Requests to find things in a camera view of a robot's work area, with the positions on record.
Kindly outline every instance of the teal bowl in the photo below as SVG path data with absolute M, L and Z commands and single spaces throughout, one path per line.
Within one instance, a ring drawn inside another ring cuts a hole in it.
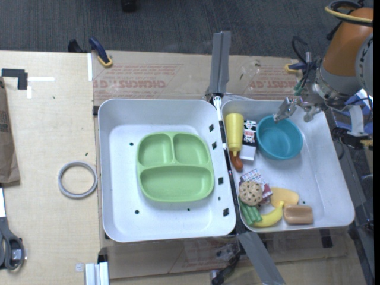
M 303 145 L 299 128 L 288 119 L 275 123 L 273 115 L 259 121 L 256 137 L 259 151 L 274 160 L 292 159 L 301 152 Z

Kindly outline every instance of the green divided plate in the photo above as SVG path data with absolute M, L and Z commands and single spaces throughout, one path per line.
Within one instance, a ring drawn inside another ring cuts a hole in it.
M 137 176 L 144 195 L 160 202 L 201 200 L 214 188 L 207 144 L 191 133 L 146 135 L 137 148 Z

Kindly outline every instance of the tape roll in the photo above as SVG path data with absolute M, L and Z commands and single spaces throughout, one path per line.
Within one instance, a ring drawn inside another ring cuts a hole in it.
M 67 171 L 67 169 L 69 169 L 71 167 L 85 167 L 88 171 L 91 172 L 91 174 L 93 175 L 93 178 L 94 178 L 94 182 L 93 182 L 93 185 L 91 186 L 91 188 L 89 190 L 87 190 L 86 192 L 83 192 L 83 193 L 73 193 L 73 192 L 70 192 L 69 190 L 67 190 L 63 186 L 63 184 L 62 184 L 62 176 Z M 65 196 L 67 196 L 67 197 L 70 197 L 70 198 L 84 198 L 84 197 L 90 195 L 92 192 L 94 192 L 94 190 L 96 189 L 96 186 L 97 186 L 96 169 L 92 165 L 90 165 L 89 163 L 87 163 L 86 161 L 81 161 L 81 160 L 71 161 L 71 162 L 65 164 L 60 169 L 60 171 L 58 173 L 58 187 L 59 187 L 59 190 L 61 190 L 61 192 Z

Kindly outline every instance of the toy cookie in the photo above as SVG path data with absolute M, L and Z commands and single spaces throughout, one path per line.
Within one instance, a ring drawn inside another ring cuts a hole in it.
M 239 198 L 244 204 L 257 205 L 262 200 L 261 185 L 252 180 L 246 180 L 239 187 Z

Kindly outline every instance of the beige tabletop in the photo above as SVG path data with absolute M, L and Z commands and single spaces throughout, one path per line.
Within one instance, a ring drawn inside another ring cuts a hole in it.
M 74 160 L 96 165 L 88 55 L 2 52 L 0 64 L 1 68 L 24 69 L 31 87 L 31 93 L 17 90 L 16 78 L 4 78 L 21 173 L 20 183 L 6 186 L 4 196 L 9 227 L 23 239 L 27 261 L 19 271 L 0 270 L 0 284 L 84 284 L 84 264 L 96 263 L 100 250 L 98 194 L 67 198 L 58 188 L 57 176 L 64 164 Z M 81 168 L 67 171 L 64 181 L 75 192 L 92 184 L 91 175 Z M 336 236 L 340 250 L 329 257 L 305 256 L 302 250 L 300 256 L 292 253 L 292 257 L 274 252 L 286 283 L 364 284 L 352 240 L 346 231 Z M 239 276 L 245 283 L 234 281 Z M 210 272 L 111 283 L 209 284 Z M 241 267 L 229 284 L 260 283 L 252 267 Z

